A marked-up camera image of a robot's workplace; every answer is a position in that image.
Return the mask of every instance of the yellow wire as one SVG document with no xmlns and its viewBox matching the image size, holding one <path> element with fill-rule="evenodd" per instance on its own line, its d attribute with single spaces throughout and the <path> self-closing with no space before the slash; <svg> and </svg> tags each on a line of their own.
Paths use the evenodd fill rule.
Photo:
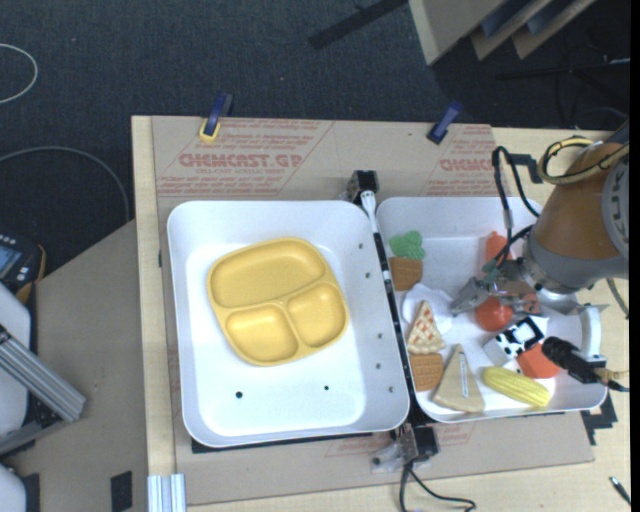
<svg viewBox="0 0 640 512">
<path fill-rule="evenodd" d="M 564 176 L 550 176 L 547 171 L 547 166 L 549 164 L 549 160 L 551 157 L 556 156 L 561 150 L 572 147 L 572 146 L 590 146 L 593 144 L 592 140 L 583 138 L 583 137 L 570 137 L 565 140 L 561 140 L 559 142 L 554 142 L 547 148 L 544 153 L 544 156 L 538 161 L 538 175 L 546 182 L 552 183 L 554 185 L 558 184 L 566 184 L 566 183 L 576 183 L 578 181 L 584 180 L 597 174 L 601 171 L 606 171 L 611 167 L 613 163 L 622 158 L 625 155 L 629 154 L 629 143 L 627 142 L 620 148 L 616 149 L 613 153 L 605 156 L 598 163 L 592 165 L 591 167 L 587 167 L 580 172 L 575 174 L 569 174 Z"/>
</svg>

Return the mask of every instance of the dark carpet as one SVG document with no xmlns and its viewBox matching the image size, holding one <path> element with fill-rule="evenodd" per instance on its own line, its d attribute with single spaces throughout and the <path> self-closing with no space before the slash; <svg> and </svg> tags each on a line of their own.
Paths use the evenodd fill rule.
<svg viewBox="0 0 640 512">
<path fill-rule="evenodd" d="M 127 218 L 101 164 L 135 216 L 131 116 L 205 116 L 219 90 L 236 117 L 434 122 L 453 99 L 459 121 L 493 126 L 613 130 L 629 115 L 630 66 L 604 64 L 629 57 L 630 0 L 595 2 L 524 60 L 508 41 L 480 62 L 465 38 L 432 66 L 408 4 L 365 16 L 377 3 L 3 0 L 0 45 L 38 78 L 2 102 L 33 66 L 0 47 L 0 226 L 63 265 Z M 496 78 L 548 68 L 565 71 Z M 14 155 L 42 146 L 77 152 Z"/>
</svg>

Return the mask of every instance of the toy tomato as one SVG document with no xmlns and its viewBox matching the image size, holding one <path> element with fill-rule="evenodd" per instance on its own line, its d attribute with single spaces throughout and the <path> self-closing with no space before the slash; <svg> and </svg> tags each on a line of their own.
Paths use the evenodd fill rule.
<svg viewBox="0 0 640 512">
<path fill-rule="evenodd" d="M 497 297 L 489 297 L 476 310 L 476 322 L 485 331 L 499 331 L 504 328 L 513 316 L 513 309 L 500 304 Z"/>
</svg>

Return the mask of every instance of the wooden table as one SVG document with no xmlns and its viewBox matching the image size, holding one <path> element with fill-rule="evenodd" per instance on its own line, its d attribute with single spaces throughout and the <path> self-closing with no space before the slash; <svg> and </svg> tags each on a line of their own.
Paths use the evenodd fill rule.
<svg viewBox="0 0 640 512">
<path fill-rule="evenodd" d="M 361 123 L 375 130 L 376 123 Z M 494 129 L 494 138 L 514 153 L 539 157 L 546 147 L 573 132 L 560 130 Z M 606 136 L 603 132 L 583 134 L 593 139 Z M 147 454 L 150 475 L 168 476 L 176 472 L 173 443 L 173 424 L 170 406 L 168 359 L 166 350 L 165 313 L 162 277 L 158 267 L 160 249 L 158 214 L 156 206 L 154 148 L 152 119 L 136 116 L 132 119 L 133 158 L 135 173 L 136 225 L 140 273 L 140 300 L 144 386 L 147 425 Z M 568 165 L 570 157 L 560 155 L 554 165 Z M 529 198 L 544 204 L 551 186 L 527 185 Z M 628 283 L 620 283 L 622 293 L 628 297 Z M 602 352 L 609 358 L 609 367 L 627 369 L 629 366 L 628 322 L 615 306 L 604 283 L 587 292 L 585 298 L 592 303 L 609 303 L 602 313 Z M 613 489 L 610 476 L 616 476 L 628 489 L 631 487 L 629 394 L 612 395 L 618 422 L 614 428 L 598 430 L 594 447 L 595 461 L 567 467 L 550 467 L 510 473 L 447 478 L 430 481 L 439 494 L 464 496 L 473 499 L 479 510 L 518 511 L 602 511 L 626 510 L 627 505 Z M 197 511 L 246 510 L 367 510 L 389 511 L 398 509 L 399 485 L 378 485 L 348 490 L 307 493 L 280 498 L 234 501 L 223 504 L 189 507 Z M 407 502 L 410 508 L 447 510 L 444 502 L 427 496 L 417 485 L 409 485 Z"/>
</svg>

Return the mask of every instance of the yellow plate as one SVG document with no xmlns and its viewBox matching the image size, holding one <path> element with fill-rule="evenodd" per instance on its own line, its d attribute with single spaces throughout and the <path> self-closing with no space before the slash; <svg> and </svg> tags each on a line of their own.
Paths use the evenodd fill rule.
<svg viewBox="0 0 640 512">
<path fill-rule="evenodd" d="M 331 267 L 300 238 L 268 240 L 223 256 L 209 270 L 207 290 L 227 340 L 256 365 L 326 348 L 349 323 Z"/>
</svg>

